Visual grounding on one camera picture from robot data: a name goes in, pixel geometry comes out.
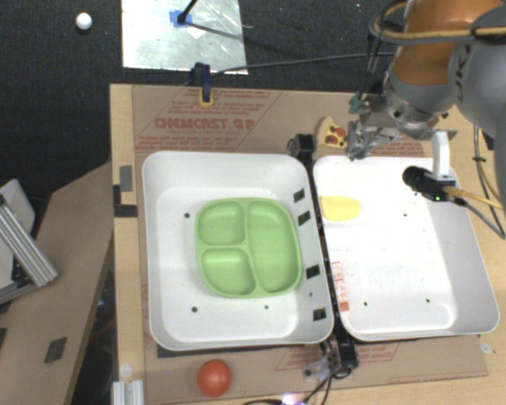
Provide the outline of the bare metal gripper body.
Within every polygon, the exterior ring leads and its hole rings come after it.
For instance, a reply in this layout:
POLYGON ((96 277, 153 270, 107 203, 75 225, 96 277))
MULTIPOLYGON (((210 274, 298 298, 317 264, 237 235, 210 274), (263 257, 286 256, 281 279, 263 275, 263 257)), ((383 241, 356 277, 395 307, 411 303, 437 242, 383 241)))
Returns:
POLYGON ((405 101, 392 105, 383 97, 368 97, 358 114, 355 132, 362 145, 386 145, 403 135, 428 140, 440 118, 440 114, 421 112, 405 101))

